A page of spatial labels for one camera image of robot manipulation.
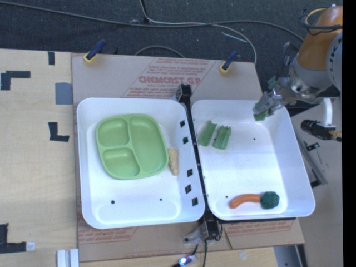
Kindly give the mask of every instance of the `cardboard box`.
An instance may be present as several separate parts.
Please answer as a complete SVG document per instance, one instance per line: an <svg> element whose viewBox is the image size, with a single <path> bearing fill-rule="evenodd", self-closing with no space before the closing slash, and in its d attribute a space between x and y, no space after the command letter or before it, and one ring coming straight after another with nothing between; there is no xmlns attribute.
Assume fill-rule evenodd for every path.
<svg viewBox="0 0 356 267"><path fill-rule="evenodd" d="M94 229L81 214L76 108L89 97L171 98L181 83L190 84L191 102L202 99L258 100L259 80L253 63L233 62L227 74L219 72L223 61L184 58L99 55L86 64L83 55L72 56L73 115L78 198L78 244L81 261L187 254L194 246L184 245L184 235L196 222L119 229ZM219 241L209 250L257 248L302 244L297 219L224 224Z"/></svg>

